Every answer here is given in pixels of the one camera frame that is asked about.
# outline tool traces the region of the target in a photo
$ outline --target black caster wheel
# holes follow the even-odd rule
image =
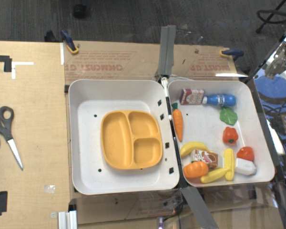
[[[82,19],[86,16],[86,6],[77,4],[73,7],[73,16],[78,19]]]

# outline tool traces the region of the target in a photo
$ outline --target blue clamp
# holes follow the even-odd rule
[[[72,53],[72,54],[77,54],[78,53],[78,48],[74,45],[74,42],[72,38],[69,36],[67,31],[61,30],[61,36],[62,40],[65,40],[67,42],[67,49]]]
[[[244,52],[238,49],[229,49],[229,50],[219,50],[219,55],[221,57],[227,58],[229,56],[234,56],[233,61],[235,62],[238,57],[242,57],[244,55]]]

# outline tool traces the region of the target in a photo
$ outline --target scissors blade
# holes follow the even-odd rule
[[[11,151],[13,152],[14,157],[15,157],[20,169],[23,170],[22,162],[21,162],[21,159],[20,159],[20,156],[19,156],[19,153],[18,153],[14,139],[8,140],[8,143],[10,145]]]

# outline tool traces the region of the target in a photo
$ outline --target toy tomato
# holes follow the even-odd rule
[[[236,154],[238,158],[242,158],[245,160],[253,161],[254,160],[254,152],[252,147],[246,146],[242,147]]]
[[[196,161],[183,167],[183,173],[186,178],[201,177],[209,172],[209,167],[204,161]]]
[[[223,135],[223,142],[227,144],[235,144],[238,139],[238,134],[235,128],[226,127]]]

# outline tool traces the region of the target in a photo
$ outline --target scissors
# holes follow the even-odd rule
[[[10,117],[9,118],[5,118],[4,117],[4,113],[8,111],[10,112]],[[8,142],[10,149],[20,167],[21,170],[23,170],[23,165],[14,141],[14,138],[10,132],[10,128],[11,128],[11,122],[14,118],[14,111],[12,108],[7,107],[7,106],[3,106],[0,108],[0,133],[4,136],[5,140]]]

